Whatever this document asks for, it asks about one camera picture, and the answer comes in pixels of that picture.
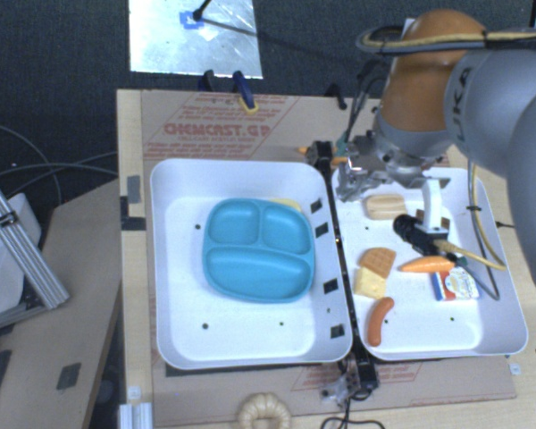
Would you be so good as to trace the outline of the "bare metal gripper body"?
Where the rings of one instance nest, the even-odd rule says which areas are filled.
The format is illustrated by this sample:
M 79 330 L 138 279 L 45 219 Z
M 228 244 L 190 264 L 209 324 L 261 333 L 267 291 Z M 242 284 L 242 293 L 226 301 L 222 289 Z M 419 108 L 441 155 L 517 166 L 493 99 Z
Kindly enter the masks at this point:
M 356 136 L 347 145 L 347 167 L 354 175 L 385 171 L 388 182 L 421 185 L 423 172 L 434 165 L 433 156 L 411 156 L 389 142 L 382 134 Z

